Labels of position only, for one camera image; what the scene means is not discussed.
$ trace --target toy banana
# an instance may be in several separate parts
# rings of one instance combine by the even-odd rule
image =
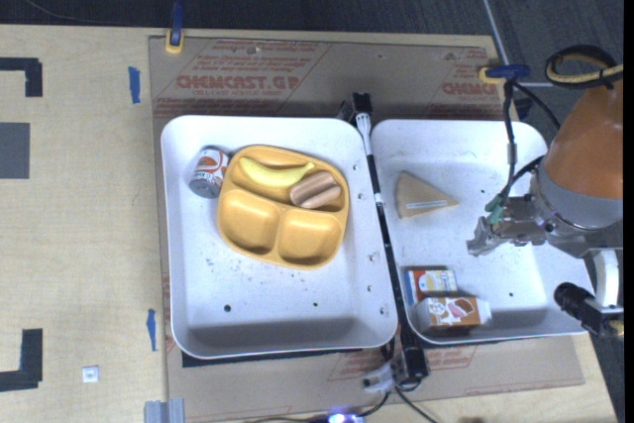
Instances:
[[[299,167],[274,169],[249,158],[240,158],[239,163],[242,171],[245,172],[248,178],[259,185],[272,189],[286,188],[294,185],[302,179],[307,171],[315,167],[313,162],[308,162]]]

